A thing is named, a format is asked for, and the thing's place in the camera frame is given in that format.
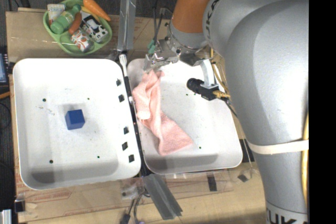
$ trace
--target wooden table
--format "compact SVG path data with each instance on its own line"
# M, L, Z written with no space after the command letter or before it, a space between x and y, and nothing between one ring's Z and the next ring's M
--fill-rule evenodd
M69 58L53 41L43 26L44 10L19 8L6 13L8 57L10 62L25 58ZM113 38L92 58L113 56L117 47L119 17L111 16ZM166 34L165 27L159 38ZM129 61L144 58L147 44L153 37L153 19L136 18L134 49L129 52ZM130 205L124 200L121 190L134 184L134 180L120 180L89 184L54 190L32 190L20 178L18 143L15 121L13 78L10 80L10 99L13 118L13 141L18 200L25 201L25 211L18 213L20 223L119 223ZM239 122L235 122L239 138L244 138ZM243 183L237 176L244 172L252 178ZM215 177L217 191L210 191L207 174ZM187 178L166 178L166 183L183 209L182 217L162 220L150 198L143 198L138 207L138 219L145 223L235 223L264 224L264 189L256 163L243 163L234 169L197 173Z

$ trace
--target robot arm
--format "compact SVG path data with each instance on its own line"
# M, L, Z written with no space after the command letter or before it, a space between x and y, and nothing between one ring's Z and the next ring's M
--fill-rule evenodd
M231 101L263 180L267 223L308 223L301 176L308 31L309 0L178 0L167 37L144 68L199 65L195 53L206 45L225 59ZM159 59L165 50L170 56Z

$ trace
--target pink towel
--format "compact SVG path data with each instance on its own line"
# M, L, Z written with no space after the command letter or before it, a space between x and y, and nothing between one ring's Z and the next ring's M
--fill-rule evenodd
M159 139L158 152L166 156L191 144L192 139L161 111L160 81L163 71L144 73L132 91L137 117Z

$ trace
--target hole in bin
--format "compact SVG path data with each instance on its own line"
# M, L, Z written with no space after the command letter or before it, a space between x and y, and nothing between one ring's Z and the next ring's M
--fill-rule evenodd
M122 145L122 150L124 151L126 148L128 148L128 144L127 142L123 143Z
M122 94L119 95L118 98L120 103L125 100L125 97Z
M134 162L134 155L130 155L128 156L128 161L131 163L131 162Z

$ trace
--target metal bracket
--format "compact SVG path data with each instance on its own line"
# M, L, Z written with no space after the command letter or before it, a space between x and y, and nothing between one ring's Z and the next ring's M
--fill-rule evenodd
M0 212L0 224L12 224L12 211L10 209Z
M207 89L212 89L213 87L218 86L215 81L214 70L212 69L210 60L203 60L200 65L204 75L204 84L202 84L202 86Z
M163 220L181 216L182 208L160 175L146 176L143 181Z
M118 51L133 49L136 3L137 0L120 1Z
M16 199L14 202L14 211L16 213L24 212L26 210L26 201L24 199Z
M146 54L143 71L148 73L152 69L178 62L178 55L173 52L169 45L169 40L161 39L157 42L153 54Z

